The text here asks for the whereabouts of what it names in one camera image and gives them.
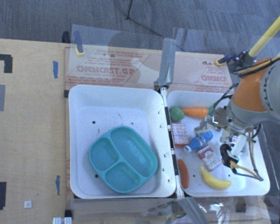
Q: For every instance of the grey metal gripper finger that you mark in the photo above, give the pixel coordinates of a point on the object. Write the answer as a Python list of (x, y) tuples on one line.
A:
[(203, 127), (225, 136)]

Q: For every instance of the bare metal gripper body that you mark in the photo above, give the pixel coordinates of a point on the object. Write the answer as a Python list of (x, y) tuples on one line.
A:
[(220, 118)]

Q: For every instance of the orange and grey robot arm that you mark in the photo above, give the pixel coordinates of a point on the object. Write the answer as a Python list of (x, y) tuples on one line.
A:
[(251, 91)]

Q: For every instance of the blue bottle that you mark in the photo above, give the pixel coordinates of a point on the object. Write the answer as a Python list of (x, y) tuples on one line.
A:
[(198, 141)]

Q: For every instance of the orange carrot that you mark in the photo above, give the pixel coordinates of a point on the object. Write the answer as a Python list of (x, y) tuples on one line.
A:
[(196, 112)]

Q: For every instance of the red and white carton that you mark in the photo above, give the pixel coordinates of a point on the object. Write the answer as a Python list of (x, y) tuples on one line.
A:
[(179, 134)]

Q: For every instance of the red and white packet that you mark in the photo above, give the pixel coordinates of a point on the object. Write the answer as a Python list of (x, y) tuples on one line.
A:
[(209, 157)]

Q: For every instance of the green broccoli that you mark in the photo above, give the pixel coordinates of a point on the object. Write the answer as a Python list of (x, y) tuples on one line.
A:
[(176, 114)]

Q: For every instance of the yellow banana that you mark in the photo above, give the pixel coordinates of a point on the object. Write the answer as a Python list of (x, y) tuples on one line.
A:
[(214, 182)]

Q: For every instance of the red sausage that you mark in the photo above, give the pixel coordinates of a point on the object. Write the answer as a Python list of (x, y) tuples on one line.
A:
[(183, 173)]

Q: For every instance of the white plastic tray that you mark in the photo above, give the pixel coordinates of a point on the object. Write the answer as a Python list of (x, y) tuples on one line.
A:
[(102, 107), (246, 185)]

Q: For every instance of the green divided plate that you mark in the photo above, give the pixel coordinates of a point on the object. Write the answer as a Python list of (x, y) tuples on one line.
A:
[(128, 146)]

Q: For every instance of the brown cardboard board red print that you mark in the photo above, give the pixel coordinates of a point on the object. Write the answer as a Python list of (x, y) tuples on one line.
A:
[(114, 70)]

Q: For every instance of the small white square tag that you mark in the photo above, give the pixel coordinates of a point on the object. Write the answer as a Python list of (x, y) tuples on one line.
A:
[(28, 204)]

